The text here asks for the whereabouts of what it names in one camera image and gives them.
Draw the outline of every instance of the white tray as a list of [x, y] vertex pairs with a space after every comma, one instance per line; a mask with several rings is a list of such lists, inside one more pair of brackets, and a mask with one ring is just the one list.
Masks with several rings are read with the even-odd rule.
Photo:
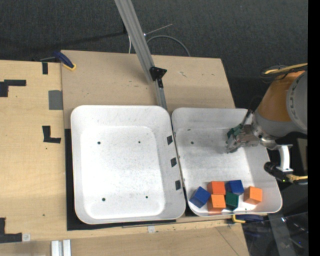
[[172, 220], [186, 202], [169, 113], [83, 105], [71, 114], [75, 211], [87, 224]]
[[[211, 181], [241, 180], [243, 187], [263, 189], [263, 201], [257, 206], [243, 202], [238, 208], [217, 215], [275, 213], [282, 207], [277, 181], [264, 170], [269, 161], [262, 145], [239, 148], [226, 154], [227, 132], [241, 123], [246, 109], [178, 108], [172, 114], [175, 143], [188, 200], [199, 187], [207, 189]], [[188, 202], [198, 216], [208, 217], [207, 204], [198, 208]]]

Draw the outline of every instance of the metal bracket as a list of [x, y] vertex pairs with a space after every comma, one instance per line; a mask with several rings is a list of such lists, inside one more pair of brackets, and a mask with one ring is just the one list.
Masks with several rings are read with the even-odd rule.
[[157, 79], [162, 79], [163, 76], [166, 74], [166, 72], [167, 72], [166, 69], [163, 69], [160, 67], [152, 66], [150, 68], [150, 74], [153, 81], [156, 81]]

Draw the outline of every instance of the wooden block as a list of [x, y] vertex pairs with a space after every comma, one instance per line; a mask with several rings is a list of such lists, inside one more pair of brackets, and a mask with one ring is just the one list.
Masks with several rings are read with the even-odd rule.
[[210, 193], [200, 186], [193, 193], [189, 201], [193, 203], [196, 207], [201, 208], [207, 203], [209, 198], [210, 198]]
[[244, 186], [242, 185], [242, 181], [240, 179], [228, 181], [225, 184], [225, 190], [238, 196], [245, 192]]
[[226, 192], [225, 194], [225, 204], [228, 210], [233, 211], [238, 207], [239, 204], [239, 196], [234, 193]]
[[223, 194], [212, 194], [207, 203], [209, 213], [220, 213], [226, 208], [226, 200]]
[[262, 202], [263, 191], [261, 188], [249, 186], [244, 191], [243, 201], [251, 205], [257, 205]]
[[212, 195], [226, 194], [225, 183], [223, 181], [211, 181], [208, 183], [206, 188]]

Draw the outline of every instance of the blue cube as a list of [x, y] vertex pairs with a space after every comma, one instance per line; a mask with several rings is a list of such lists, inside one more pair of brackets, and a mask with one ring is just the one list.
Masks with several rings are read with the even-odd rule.
[[225, 190], [238, 196], [245, 192], [244, 186], [242, 185], [242, 181], [240, 179], [228, 181], [225, 184]]
[[189, 201], [193, 203], [196, 207], [201, 208], [209, 200], [211, 194], [206, 191], [203, 187], [198, 187], [197, 190], [193, 193]]

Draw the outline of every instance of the gray carpet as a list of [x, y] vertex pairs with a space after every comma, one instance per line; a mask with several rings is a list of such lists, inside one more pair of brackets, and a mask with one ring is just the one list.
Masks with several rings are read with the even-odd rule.
[[[308, 0], [133, 0], [142, 30], [185, 44], [193, 57], [221, 58], [238, 108], [267, 85], [259, 71], [308, 61]], [[112, 0], [0, 1], [0, 59], [42, 59], [54, 50], [126, 53], [128, 37]], [[176, 42], [149, 43], [157, 55], [185, 56]]]

